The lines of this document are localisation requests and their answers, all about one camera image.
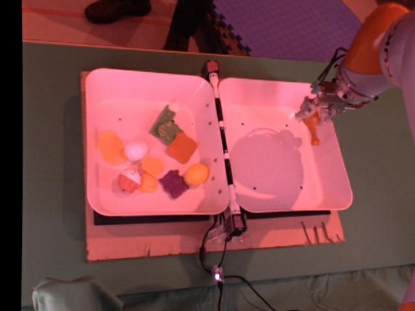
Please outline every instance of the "shoe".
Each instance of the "shoe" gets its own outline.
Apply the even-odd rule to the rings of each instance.
[[[170,30],[163,49],[166,51],[187,52],[189,49],[189,40],[190,37]]]
[[[98,0],[85,8],[85,16],[91,23],[109,24],[123,16],[144,16],[150,11],[150,1],[136,5],[130,0]]]

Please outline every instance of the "white tray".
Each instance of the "white tray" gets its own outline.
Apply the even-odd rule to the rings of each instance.
[[[227,78],[219,85],[233,182],[249,212],[343,210],[352,193],[333,123],[311,135],[294,114],[310,84]]]
[[[309,84],[227,78],[219,84],[226,142],[239,205],[253,213],[342,210],[352,193],[333,124],[318,129],[322,143],[295,120]],[[150,129],[169,105],[174,121],[198,149],[182,165]],[[165,169],[184,174],[193,163],[210,169],[209,179],[172,200],[159,185],[155,193],[129,194],[117,186],[131,167],[105,162],[98,149],[101,132],[113,131],[127,143],[140,138]],[[86,194],[106,216],[198,215],[224,211],[230,200],[222,141],[210,84],[199,76],[97,69],[86,79]]]
[[[105,216],[217,214],[229,203],[223,149],[213,90],[198,76],[97,69],[86,78],[86,194],[91,207]],[[166,145],[150,129],[166,105],[174,121],[198,149],[185,165],[166,153]],[[98,148],[101,132],[112,131],[126,144],[139,138],[149,145],[149,156],[183,175],[193,163],[209,167],[208,180],[172,200],[161,184],[155,193],[129,194],[117,186],[118,174],[129,160],[112,165]]]

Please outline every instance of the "foam mat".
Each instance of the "foam mat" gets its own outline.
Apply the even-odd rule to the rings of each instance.
[[[341,0],[214,0],[214,13],[258,58],[328,62],[361,25]]]

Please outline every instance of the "table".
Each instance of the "table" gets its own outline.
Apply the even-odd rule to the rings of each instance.
[[[23,42],[21,304],[45,277],[94,275],[115,294],[211,285],[197,255],[87,263],[80,74],[96,68],[312,82],[319,62]],[[401,93],[334,120],[353,190],[340,211],[345,243],[232,251],[224,266],[250,281],[415,263],[415,146]],[[208,262],[219,261],[212,255]]]

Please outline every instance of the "toy egg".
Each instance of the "toy egg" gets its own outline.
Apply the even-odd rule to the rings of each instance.
[[[148,145],[143,141],[131,141],[124,148],[125,156],[131,161],[143,159],[148,152]]]

